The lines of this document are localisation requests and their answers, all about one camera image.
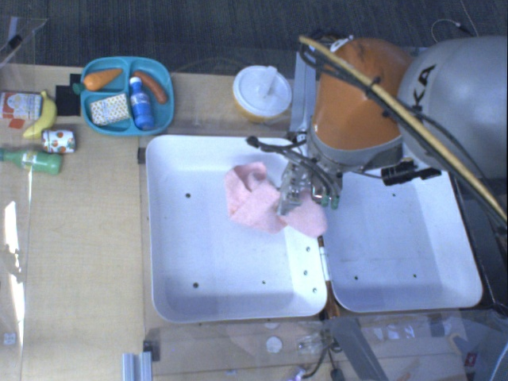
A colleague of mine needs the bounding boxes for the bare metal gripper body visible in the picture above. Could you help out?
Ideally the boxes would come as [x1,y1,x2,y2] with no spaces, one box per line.
[276,153,343,217]

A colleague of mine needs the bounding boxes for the pink cloth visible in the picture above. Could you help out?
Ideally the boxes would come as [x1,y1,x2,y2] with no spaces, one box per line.
[223,161,329,239]

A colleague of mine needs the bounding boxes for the yellow cup with white lid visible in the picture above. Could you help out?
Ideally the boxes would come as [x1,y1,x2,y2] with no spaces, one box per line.
[232,64,294,125]

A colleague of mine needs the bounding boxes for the white plastic tray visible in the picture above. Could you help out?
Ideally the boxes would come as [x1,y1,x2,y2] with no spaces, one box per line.
[144,134,329,325]
[321,164,484,314]

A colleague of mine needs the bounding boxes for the blue divided plate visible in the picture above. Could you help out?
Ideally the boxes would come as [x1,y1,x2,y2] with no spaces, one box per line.
[79,56,176,137]

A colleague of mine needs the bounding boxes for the blue bottle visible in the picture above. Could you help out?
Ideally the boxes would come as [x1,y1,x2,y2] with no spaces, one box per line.
[128,76,156,131]

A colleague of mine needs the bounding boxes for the brown sausage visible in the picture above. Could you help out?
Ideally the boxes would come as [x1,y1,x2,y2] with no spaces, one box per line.
[132,70,169,106]

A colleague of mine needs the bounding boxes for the yellow patterned packet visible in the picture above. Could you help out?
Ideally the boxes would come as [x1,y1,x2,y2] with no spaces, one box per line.
[88,92,133,128]

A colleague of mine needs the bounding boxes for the orange carrot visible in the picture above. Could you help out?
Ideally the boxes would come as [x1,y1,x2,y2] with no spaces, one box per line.
[72,67,125,95]

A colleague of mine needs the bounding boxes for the white can with orange print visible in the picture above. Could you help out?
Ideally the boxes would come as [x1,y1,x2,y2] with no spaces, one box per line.
[40,128,77,155]

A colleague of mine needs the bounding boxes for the green bottle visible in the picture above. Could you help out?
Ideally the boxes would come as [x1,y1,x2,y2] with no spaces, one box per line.
[0,148,64,175]

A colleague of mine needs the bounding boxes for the yellow banana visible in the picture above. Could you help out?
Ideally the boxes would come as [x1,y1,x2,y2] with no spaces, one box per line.
[21,90,58,140]

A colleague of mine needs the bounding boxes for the white and red carton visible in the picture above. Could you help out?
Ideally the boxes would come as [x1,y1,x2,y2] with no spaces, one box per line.
[0,90,44,130]

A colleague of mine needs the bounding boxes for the black cylinder on white bracket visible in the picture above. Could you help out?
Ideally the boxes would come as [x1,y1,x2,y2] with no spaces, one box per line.
[380,158,442,187]

